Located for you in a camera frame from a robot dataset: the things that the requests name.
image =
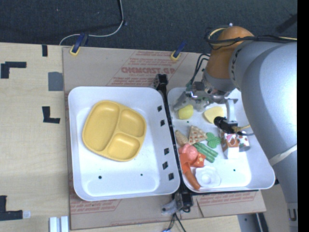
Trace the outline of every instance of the beige tabletop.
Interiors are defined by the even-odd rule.
[[[0,79],[0,195],[7,196],[6,210],[30,211],[31,217],[0,221],[0,231],[48,231],[50,217],[70,217],[65,97],[49,91],[48,73],[62,73],[62,47],[0,43],[0,63],[24,61],[27,67],[10,68]],[[43,123],[42,107],[50,106],[52,118]],[[239,232],[237,216],[188,219],[187,232]],[[169,222],[90,229],[91,232],[154,231]],[[176,222],[171,231],[182,231]]]

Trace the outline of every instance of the yellow clip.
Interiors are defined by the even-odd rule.
[[[74,46],[71,47],[70,54],[75,57],[79,54],[79,51],[81,50],[81,48],[79,47],[78,50],[75,53],[73,52],[73,48],[74,48]]]
[[[172,52],[172,54],[170,55],[170,59],[173,60],[173,61],[177,61],[180,57],[181,54],[178,54],[177,57],[174,57],[174,54],[175,54],[176,50]]]

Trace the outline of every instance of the blue and yellow clamp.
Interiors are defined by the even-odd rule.
[[[173,61],[177,61],[180,57],[180,52],[184,49],[184,47],[187,45],[187,41],[183,41],[180,46],[177,48],[177,50],[173,51],[170,55],[170,59]]]
[[[70,54],[74,57],[77,56],[79,54],[79,51],[81,50],[81,46],[86,46],[87,43],[88,43],[88,34],[81,33],[78,36],[75,45],[73,45],[72,48],[70,49]]]

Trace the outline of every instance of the cardboard sheet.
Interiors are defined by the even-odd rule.
[[[63,48],[63,74],[66,99],[79,86],[151,87],[157,74],[167,74],[168,91],[183,87],[193,76],[200,54],[182,53],[178,61],[170,59],[171,52],[83,47],[78,56]],[[196,80],[202,77],[202,66]],[[171,201],[171,195],[87,202],[74,192],[70,159],[70,125],[66,100],[67,150],[70,184],[71,229],[90,229],[117,225],[169,221],[161,214],[161,206]],[[264,212],[260,191],[217,193],[193,196],[190,213],[181,219],[229,216]]]

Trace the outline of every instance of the yellow divided plate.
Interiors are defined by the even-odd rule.
[[[145,118],[114,101],[100,101],[91,109],[83,128],[83,142],[94,153],[117,160],[132,160],[146,135]]]

